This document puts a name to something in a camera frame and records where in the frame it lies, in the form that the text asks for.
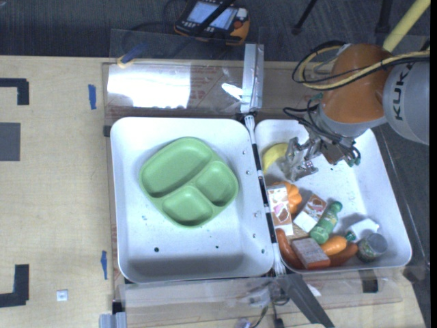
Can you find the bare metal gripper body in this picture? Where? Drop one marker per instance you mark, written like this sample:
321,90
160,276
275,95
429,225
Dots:
329,147

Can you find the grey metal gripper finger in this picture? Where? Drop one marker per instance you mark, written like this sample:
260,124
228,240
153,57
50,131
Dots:
302,171
294,149

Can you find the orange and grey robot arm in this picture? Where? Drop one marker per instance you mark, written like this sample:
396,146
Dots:
355,91

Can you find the yellow banana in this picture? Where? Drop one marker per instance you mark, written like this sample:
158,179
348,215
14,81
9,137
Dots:
271,156

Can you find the orange pumpkin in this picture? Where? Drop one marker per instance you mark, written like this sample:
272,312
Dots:
294,197

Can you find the orange and white small carton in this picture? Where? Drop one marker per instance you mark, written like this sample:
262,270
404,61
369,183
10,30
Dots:
312,210

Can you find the white and orange printed carton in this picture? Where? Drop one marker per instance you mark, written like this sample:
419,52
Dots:
280,210

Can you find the white plastic tray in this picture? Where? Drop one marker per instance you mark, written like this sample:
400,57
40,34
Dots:
362,183
191,251

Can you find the green bottle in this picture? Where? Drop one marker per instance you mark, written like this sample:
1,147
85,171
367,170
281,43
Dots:
324,224

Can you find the tan biscuit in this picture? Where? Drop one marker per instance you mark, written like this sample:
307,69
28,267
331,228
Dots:
298,232

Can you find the reddish brown sausage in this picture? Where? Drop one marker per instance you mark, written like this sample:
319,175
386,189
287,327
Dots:
285,248
345,254

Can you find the orange carrot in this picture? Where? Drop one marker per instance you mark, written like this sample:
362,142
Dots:
334,245

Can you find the green can grey lid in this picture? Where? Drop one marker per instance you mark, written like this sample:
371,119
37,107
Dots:
372,248

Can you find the green divided plate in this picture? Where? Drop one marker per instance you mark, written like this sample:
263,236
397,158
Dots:
177,169

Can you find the small white square block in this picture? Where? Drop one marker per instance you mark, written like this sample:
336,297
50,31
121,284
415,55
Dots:
62,295

